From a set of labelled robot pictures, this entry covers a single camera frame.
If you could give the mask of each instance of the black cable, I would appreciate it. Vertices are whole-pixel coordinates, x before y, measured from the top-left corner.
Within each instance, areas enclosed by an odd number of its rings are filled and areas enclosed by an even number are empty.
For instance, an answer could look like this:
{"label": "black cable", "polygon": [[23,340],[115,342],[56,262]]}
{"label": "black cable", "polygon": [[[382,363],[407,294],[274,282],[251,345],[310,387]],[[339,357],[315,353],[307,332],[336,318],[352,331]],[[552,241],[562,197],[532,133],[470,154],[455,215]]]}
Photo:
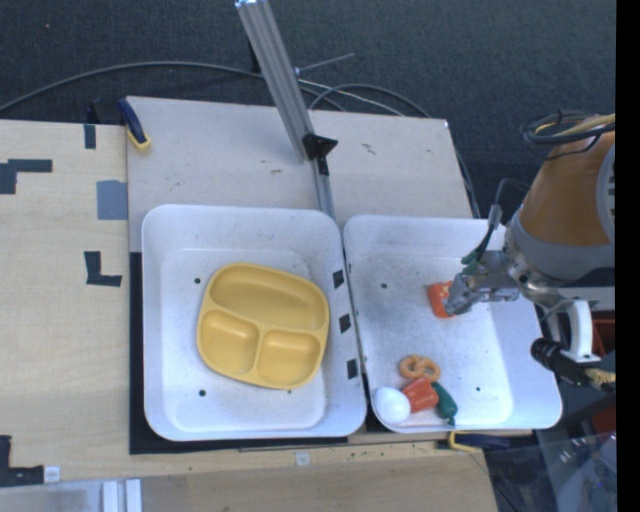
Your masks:
{"label": "black cable", "polygon": [[[216,71],[222,71],[225,73],[233,73],[233,74],[238,74],[247,78],[254,78],[254,79],[259,79],[259,80],[265,80],[264,76],[258,73],[253,73],[251,71],[245,71],[243,69],[238,69],[238,68],[233,68],[233,67],[229,67],[229,66],[223,66],[223,65],[219,65],[219,64],[208,64],[208,63],[203,63],[203,62],[186,62],[186,61],[149,61],[149,62],[134,62],[134,63],[129,63],[129,64],[118,64],[115,66],[109,66],[106,68],[101,68],[101,69],[95,69],[92,71],[88,71],[85,73],[80,73],[78,75],[74,75],[71,76],[69,78],[65,78],[63,80],[59,80],[57,82],[54,82],[52,84],[46,85],[44,87],[41,87],[39,89],[36,89],[35,91],[32,91],[28,94],[25,94],[23,96],[20,96],[8,103],[5,103],[4,105],[0,106],[0,113],[5,112],[6,110],[9,110],[10,108],[15,107],[16,105],[19,105],[20,103],[23,103],[27,100],[30,100],[36,96],[39,96],[40,94],[44,94],[45,92],[51,91],[53,89],[56,89],[58,87],[62,87],[64,85],[73,83],[73,82],[77,82],[80,80],[84,80],[86,78],[92,78],[95,76],[99,76],[99,75],[104,75],[104,74],[108,74],[108,73],[114,73],[114,72],[118,72],[118,71],[125,71],[125,70],[129,70],[129,69],[141,69],[141,68],[152,68],[152,67],[186,67],[186,68],[200,68],[200,69],[209,69],[209,70],[216,70]],[[312,96],[315,97],[315,99],[311,102],[311,104],[309,105],[309,109],[313,109],[316,105],[318,105],[320,102],[324,101],[326,103],[328,103],[329,105],[331,105],[333,108],[335,108],[336,110],[339,111],[345,111],[345,109],[340,106],[339,104],[335,103],[334,101],[330,100],[327,96],[329,96],[330,94],[339,92],[339,91],[343,91],[343,90],[347,90],[347,89],[368,89],[368,90],[373,90],[373,91],[378,91],[378,92],[382,92],[384,94],[387,94],[393,98],[396,98],[400,101],[402,101],[403,103],[405,103],[406,105],[410,106],[411,108],[413,108],[416,112],[420,113],[422,116],[426,117],[426,118],[431,118],[431,115],[429,115],[425,110],[423,110],[419,105],[417,105],[416,103],[414,103],[413,101],[411,101],[410,99],[396,93],[393,92],[389,89],[385,89],[384,87],[379,87],[376,85],[369,85],[369,84],[360,84],[360,83],[353,83],[353,84],[342,84],[342,85],[338,85],[336,87],[331,87],[330,89],[327,89],[326,91],[319,93],[317,91],[314,91],[312,89],[309,89],[307,87],[304,87],[301,84],[298,84],[300,87],[300,90],[307,93],[307,94],[311,94]],[[472,209],[472,213],[473,216],[475,218],[480,218],[480,210],[478,208],[478,204],[476,201],[476,194],[475,194],[475,190],[473,187],[473,183],[471,181],[468,169],[462,159],[462,156],[460,155],[460,153],[458,152],[458,149],[455,148],[454,146],[454,150],[456,152],[456,157],[458,159],[458,164],[460,165],[460,170],[462,173],[462,177],[463,177],[463,182],[464,182],[464,186],[467,190],[467,194],[469,196],[469,202],[471,203],[471,209]]]}
{"label": "black cable", "polygon": [[[54,82],[52,84],[46,85],[44,87],[41,87],[39,89],[36,89],[35,91],[32,91],[28,94],[25,94],[23,96],[20,96],[19,98],[16,98],[15,100],[12,100],[8,103],[5,103],[4,105],[0,106],[0,113],[5,112],[6,110],[9,110],[10,108],[15,107],[16,105],[19,105],[20,103],[23,103],[27,100],[30,100],[36,96],[39,96],[41,94],[44,94],[45,92],[49,92],[53,89],[56,89],[58,87],[62,87],[64,85],[68,85],[70,83],[73,82],[78,82],[80,80],[84,80],[86,78],[92,78],[95,76],[99,76],[99,75],[105,75],[108,73],[114,73],[114,72],[118,72],[118,71],[125,71],[125,70],[129,70],[129,69],[141,69],[141,68],[153,68],[153,67],[185,67],[185,68],[200,68],[200,69],[209,69],[209,70],[216,70],[216,71],[222,71],[222,72],[226,72],[226,73],[233,73],[233,74],[237,74],[237,75],[241,75],[247,78],[254,78],[254,79],[259,79],[259,80],[265,80],[264,76],[262,76],[261,74],[258,73],[252,73],[251,71],[245,71],[243,69],[238,69],[238,68],[233,68],[233,67],[229,67],[229,66],[222,66],[219,64],[208,64],[208,63],[204,63],[204,62],[185,62],[185,61],[150,61],[150,62],[133,62],[130,64],[118,64],[115,66],[109,66],[106,68],[101,68],[101,69],[95,69],[92,71],[87,71],[85,73],[80,73],[78,75],[74,75],[71,76],[69,78],[65,78],[63,80],[59,80],[57,82]],[[308,94],[312,94],[314,97],[317,96],[318,94],[316,93],[316,91],[306,88],[306,87],[300,87],[300,89],[303,92],[306,92]],[[327,103],[329,103],[332,107],[334,107],[336,110],[342,110],[344,111],[344,109],[338,105],[337,103],[333,102],[333,101],[327,101]]]}
{"label": "black cable", "polygon": [[[552,160],[566,156],[569,154],[584,153],[589,151],[591,147],[597,142],[598,138],[607,132],[614,131],[616,129],[615,121],[603,122],[602,125],[595,126],[593,128],[586,129],[584,131],[574,133],[551,133],[551,130],[559,130],[561,126],[566,124],[578,124],[587,120],[590,117],[594,117],[594,114],[578,111],[578,110],[566,110],[555,112],[544,116],[537,116],[524,121],[520,125],[520,134],[527,149],[531,151],[538,158],[543,160]],[[577,142],[580,140],[594,137],[590,144],[577,151],[569,151],[554,155],[552,157],[542,156],[535,149],[547,146],[558,146],[561,144],[568,144],[571,142]]]}
{"label": "black cable", "polygon": [[524,181],[516,180],[515,178],[503,178],[502,180],[500,180],[500,183],[498,183],[496,197],[493,200],[493,204],[497,204],[498,206],[500,206],[500,196],[502,195],[502,191],[505,185],[511,185],[512,187],[517,188],[525,194],[529,192],[530,188],[529,185],[527,185]]}

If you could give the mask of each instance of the black tape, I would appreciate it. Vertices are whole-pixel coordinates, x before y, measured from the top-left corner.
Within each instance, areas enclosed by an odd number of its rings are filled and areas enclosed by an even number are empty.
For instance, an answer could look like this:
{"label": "black tape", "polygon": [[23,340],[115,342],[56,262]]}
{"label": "black tape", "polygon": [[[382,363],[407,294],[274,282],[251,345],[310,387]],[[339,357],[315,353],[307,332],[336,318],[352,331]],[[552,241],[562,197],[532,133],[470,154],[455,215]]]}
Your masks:
{"label": "black tape", "polygon": [[16,170],[9,164],[0,164],[0,194],[16,193]]}
{"label": "black tape", "polygon": [[87,264],[87,284],[120,286],[122,276],[104,276],[100,273],[102,268],[100,251],[85,251],[84,261]]}
{"label": "black tape", "polygon": [[351,317],[349,316],[348,313],[346,315],[341,316],[339,322],[340,322],[340,332],[345,332],[349,329],[349,327],[351,327]]}
{"label": "black tape", "polygon": [[0,435],[0,487],[44,483],[44,466],[12,468],[9,466],[11,436]]}
{"label": "black tape", "polygon": [[342,270],[338,270],[333,273],[333,287],[338,288],[341,284],[344,283],[344,272]]}
{"label": "black tape", "polygon": [[96,127],[92,124],[84,125],[84,147],[85,149],[96,149]]}
{"label": "black tape", "polygon": [[353,379],[358,376],[358,362],[355,359],[347,361],[347,377]]}
{"label": "black tape", "polygon": [[51,160],[9,159],[6,164],[0,164],[0,194],[16,193],[18,172],[51,172],[52,169]]}

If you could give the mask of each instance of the orange object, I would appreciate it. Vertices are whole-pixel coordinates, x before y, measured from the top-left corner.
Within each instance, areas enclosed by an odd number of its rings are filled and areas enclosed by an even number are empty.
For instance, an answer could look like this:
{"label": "orange object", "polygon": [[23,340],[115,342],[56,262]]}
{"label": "orange object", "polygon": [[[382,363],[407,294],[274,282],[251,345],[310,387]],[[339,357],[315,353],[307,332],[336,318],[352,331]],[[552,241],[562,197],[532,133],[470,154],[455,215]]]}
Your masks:
{"label": "orange object", "polygon": [[425,377],[430,382],[440,378],[440,367],[428,357],[410,355],[400,361],[400,375],[405,379],[419,379]]}
{"label": "orange object", "polygon": [[[600,167],[616,142],[603,133],[553,148],[536,176],[518,214],[522,229],[541,242],[576,247],[605,246],[596,201]],[[571,158],[553,158],[571,154]]]}
{"label": "orange object", "polygon": [[431,309],[433,310],[433,314],[438,318],[451,318],[455,315],[449,315],[444,310],[444,301],[449,297],[449,286],[451,286],[452,281],[447,281],[446,283],[435,283],[427,288],[427,295],[429,297],[429,302],[431,303]]}
{"label": "orange object", "polygon": [[412,413],[432,409],[440,400],[438,393],[431,386],[431,381],[426,377],[414,380],[402,389],[402,393],[409,399]]}

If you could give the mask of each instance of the metal rod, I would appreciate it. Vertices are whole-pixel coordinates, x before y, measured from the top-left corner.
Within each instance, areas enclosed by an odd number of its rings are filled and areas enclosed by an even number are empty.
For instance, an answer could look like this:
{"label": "metal rod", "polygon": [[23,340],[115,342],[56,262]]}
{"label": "metal rod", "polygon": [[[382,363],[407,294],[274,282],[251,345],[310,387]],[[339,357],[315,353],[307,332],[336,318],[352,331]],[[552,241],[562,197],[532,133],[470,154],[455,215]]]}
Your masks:
{"label": "metal rod", "polygon": [[355,53],[347,53],[345,55],[340,55],[339,57],[334,57],[333,59],[327,59],[320,62],[316,62],[315,64],[309,64],[308,66],[305,66],[303,68],[294,68],[294,71],[297,76],[300,76],[301,73],[304,73],[306,71],[311,71],[312,69],[316,69],[321,66],[326,66],[327,64],[334,64],[336,62],[340,62],[341,60],[349,59],[355,56],[356,56]]}
{"label": "metal rod", "polygon": [[[309,160],[302,141],[315,132],[271,6],[267,0],[236,0],[236,9],[294,151],[299,161]],[[317,159],[313,173],[320,209],[335,218],[329,178],[319,172]]]}

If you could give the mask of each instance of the white tray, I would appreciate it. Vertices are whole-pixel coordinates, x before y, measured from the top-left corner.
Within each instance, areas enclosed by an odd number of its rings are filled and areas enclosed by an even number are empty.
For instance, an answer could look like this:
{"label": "white tray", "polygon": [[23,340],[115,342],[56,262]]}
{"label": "white tray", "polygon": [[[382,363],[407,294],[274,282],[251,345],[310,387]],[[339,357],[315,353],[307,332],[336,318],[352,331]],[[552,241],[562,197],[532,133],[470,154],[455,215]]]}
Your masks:
{"label": "white tray", "polygon": [[[483,238],[486,220],[361,215],[344,228],[344,247],[365,372],[371,393],[400,389],[405,356],[420,354],[442,370],[439,382],[456,401],[456,429],[543,429],[560,418],[562,401],[552,372],[530,355],[541,336],[534,306],[524,298],[477,304],[436,318],[427,285],[448,281],[460,258]],[[502,245],[504,229],[489,249]],[[433,410],[412,414],[400,433],[450,430]]]}
{"label": "white tray", "polygon": [[[201,360],[202,294],[218,268],[240,261],[297,274],[325,293],[327,348],[307,385],[262,388],[219,375]],[[144,408],[158,435],[173,441],[341,437],[361,426],[366,398],[358,341],[354,326],[345,330],[346,315],[353,324],[347,284],[334,282],[335,273],[345,281],[346,274],[330,217],[315,210],[159,206],[142,224],[142,262]]]}

